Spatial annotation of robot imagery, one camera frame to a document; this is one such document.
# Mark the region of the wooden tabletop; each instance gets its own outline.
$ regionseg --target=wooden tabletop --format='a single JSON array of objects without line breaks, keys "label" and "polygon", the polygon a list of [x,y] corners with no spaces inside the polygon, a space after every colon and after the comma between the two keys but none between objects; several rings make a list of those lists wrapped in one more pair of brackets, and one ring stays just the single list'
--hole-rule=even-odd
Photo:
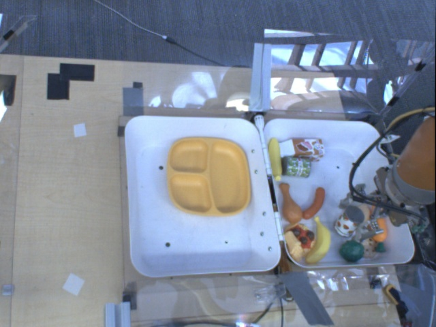
[{"label": "wooden tabletop", "polygon": [[[70,81],[69,100],[48,100],[48,74],[58,74],[60,63],[94,65],[95,79]],[[123,115],[123,87],[142,82],[146,106],[182,100],[190,91],[201,102],[216,96],[226,71],[224,67],[0,55],[0,74],[17,75],[16,100],[0,122],[0,143],[13,143],[15,149],[11,148],[10,163],[1,165],[0,178],[0,284],[12,282],[15,287],[12,299],[0,297],[2,326],[9,322],[14,327],[104,325],[104,305],[119,303],[127,284],[116,134]],[[242,78],[249,75],[249,69],[240,70]],[[235,89],[242,91],[237,83],[231,91]],[[78,124],[85,125],[85,136],[75,137]],[[393,267],[386,270],[395,280]],[[84,280],[77,296],[63,289],[70,274]],[[250,279],[228,275],[214,281],[138,276],[135,280],[138,304],[145,308],[132,313],[134,326],[171,317],[224,318],[236,311],[223,302],[252,292]],[[394,305],[381,290],[370,290],[364,279],[359,282],[356,287],[321,293],[335,325],[361,326],[365,318],[371,326],[397,326]],[[240,308],[255,315],[264,305],[253,300]],[[279,320],[275,305],[262,325],[276,326]],[[305,324],[294,302],[285,305],[285,320]]]}]

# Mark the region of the orange plate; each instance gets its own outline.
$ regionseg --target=orange plate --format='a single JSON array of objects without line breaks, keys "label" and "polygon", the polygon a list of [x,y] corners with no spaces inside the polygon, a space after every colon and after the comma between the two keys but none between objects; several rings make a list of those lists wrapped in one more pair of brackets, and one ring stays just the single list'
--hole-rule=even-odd
[{"label": "orange plate", "polygon": [[178,140],[168,154],[167,180],[171,200],[188,213],[235,215],[250,202],[247,158],[229,140]]}]

